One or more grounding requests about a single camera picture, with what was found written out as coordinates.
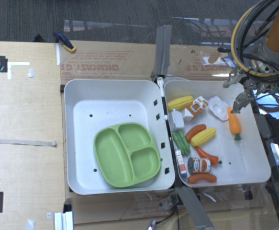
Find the wooden table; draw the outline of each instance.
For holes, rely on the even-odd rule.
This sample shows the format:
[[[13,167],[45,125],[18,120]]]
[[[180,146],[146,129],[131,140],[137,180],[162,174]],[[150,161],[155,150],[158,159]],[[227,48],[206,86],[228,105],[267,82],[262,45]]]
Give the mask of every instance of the wooden table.
[[[56,141],[56,146],[0,144],[0,192],[4,193],[0,230],[53,229],[47,213],[62,212],[65,201],[64,135],[60,67],[56,44],[0,42],[0,56],[12,66],[12,77],[0,72],[0,139]],[[28,77],[34,69],[34,77]],[[269,194],[264,207],[209,212],[216,229],[279,229]],[[180,229],[195,229],[186,210],[179,210]],[[146,229],[149,219],[76,225],[77,230]],[[177,216],[156,229],[177,229]]]

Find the green plate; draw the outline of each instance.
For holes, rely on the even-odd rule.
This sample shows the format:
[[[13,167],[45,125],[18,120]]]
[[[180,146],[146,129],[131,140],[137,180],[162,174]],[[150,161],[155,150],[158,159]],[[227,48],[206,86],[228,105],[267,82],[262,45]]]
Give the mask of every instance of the green plate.
[[[154,177],[160,156],[150,132],[139,123],[122,123],[100,130],[94,152],[105,180],[128,187]]]

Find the yellow corn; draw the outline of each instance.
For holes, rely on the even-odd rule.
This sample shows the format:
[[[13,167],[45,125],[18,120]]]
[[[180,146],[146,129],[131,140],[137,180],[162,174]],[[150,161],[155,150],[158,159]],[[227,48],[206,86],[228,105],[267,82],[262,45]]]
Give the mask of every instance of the yellow corn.
[[[170,112],[173,109],[183,109],[193,102],[193,96],[187,95],[179,97],[167,103],[167,109]]]
[[[203,143],[207,142],[210,140],[212,137],[216,135],[216,129],[213,127],[209,127],[198,134],[196,134],[192,139],[191,139],[191,144],[194,147],[200,146]]]

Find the orange carrot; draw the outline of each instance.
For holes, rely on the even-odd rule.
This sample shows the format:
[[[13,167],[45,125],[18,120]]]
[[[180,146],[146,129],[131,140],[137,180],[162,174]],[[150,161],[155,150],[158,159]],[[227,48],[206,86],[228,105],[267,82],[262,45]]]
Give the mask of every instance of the orange carrot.
[[[195,183],[200,180],[215,182],[215,181],[217,181],[217,177],[215,175],[209,174],[209,173],[195,173],[187,178],[188,183]]]
[[[211,161],[211,165],[217,165],[218,162],[219,162],[219,157],[217,156],[213,156],[209,153],[207,153],[206,151],[203,151],[200,147],[195,147],[198,155],[201,157],[201,158],[207,158]]]
[[[241,132],[240,123],[237,116],[234,113],[231,113],[232,109],[228,106],[227,112],[229,115],[229,126],[231,132],[235,135],[234,140],[241,140],[239,133]]]
[[[196,125],[194,127],[192,127],[187,134],[185,135],[186,141],[188,141],[188,143],[190,143],[191,138],[193,138],[196,134],[198,134],[199,132],[203,131],[206,129],[206,125],[205,124],[201,124],[201,125]]]

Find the white tray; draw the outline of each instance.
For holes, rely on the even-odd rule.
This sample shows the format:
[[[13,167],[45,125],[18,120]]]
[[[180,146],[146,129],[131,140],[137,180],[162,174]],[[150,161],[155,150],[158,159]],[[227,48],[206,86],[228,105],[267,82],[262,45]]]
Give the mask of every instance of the white tray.
[[[241,84],[223,88],[223,81],[189,81],[171,80],[164,86],[166,101],[192,95],[194,98],[202,96],[207,101],[217,95],[233,106],[236,96],[243,92]],[[221,121],[206,107],[190,122],[185,123],[184,134],[191,127],[205,124],[207,127],[216,128],[216,136],[201,145],[209,154],[216,155],[223,162],[221,165],[212,166],[210,173],[217,176],[215,183],[198,181],[194,184],[184,183],[191,187],[208,187],[229,184],[261,183],[271,175],[270,165],[265,153],[263,143],[257,128],[251,105],[241,109],[236,114],[241,124],[241,141],[234,141],[234,136],[229,130],[228,121]],[[191,147],[191,154],[184,157],[185,165],[189,157],[198,157],[195,148]]]
[[[81,195],[164,190],[175,181],[159,87],[147,80],[72,80],[65,86],[67,178]],[[151,133],[161,158],[159,173],[140,184],[116,188],[103,178],[93,149],[96,133],[138,122]]]

